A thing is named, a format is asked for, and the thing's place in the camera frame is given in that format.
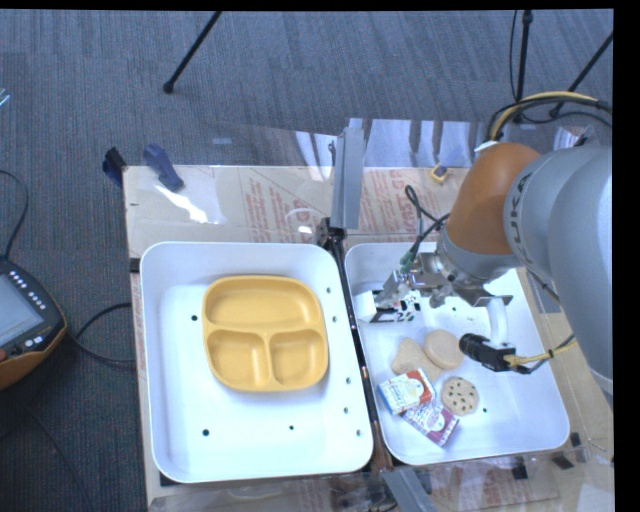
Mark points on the beige toy bread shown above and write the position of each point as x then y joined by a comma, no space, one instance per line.
407,357

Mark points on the white and orange carton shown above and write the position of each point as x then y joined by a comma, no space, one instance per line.
405,391

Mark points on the black cylinder on white bracket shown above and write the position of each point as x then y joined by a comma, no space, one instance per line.
487,350

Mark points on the white carton black green print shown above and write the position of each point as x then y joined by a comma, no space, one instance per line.
387,315

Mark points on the black tripod stand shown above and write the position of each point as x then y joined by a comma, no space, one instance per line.
522,60
192,52

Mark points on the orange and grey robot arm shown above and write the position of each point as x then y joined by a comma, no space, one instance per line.
560,235

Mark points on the white and purple carton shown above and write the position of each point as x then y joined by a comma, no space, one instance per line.
432,422

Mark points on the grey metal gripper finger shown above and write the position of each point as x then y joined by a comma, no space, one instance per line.
407,282
389,292

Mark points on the white plastic tray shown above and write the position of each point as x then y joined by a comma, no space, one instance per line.
515,415
260,430

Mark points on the brown cardboard board red print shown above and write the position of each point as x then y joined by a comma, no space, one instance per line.
250,205

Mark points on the beige cookie with green chips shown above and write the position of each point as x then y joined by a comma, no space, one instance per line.
460,396

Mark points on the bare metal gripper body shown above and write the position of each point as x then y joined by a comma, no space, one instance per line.
431,272

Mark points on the beige round biscuit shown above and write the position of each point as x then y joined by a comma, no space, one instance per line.
444,349

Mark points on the yellow divided plate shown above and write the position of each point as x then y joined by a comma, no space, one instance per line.
265,332

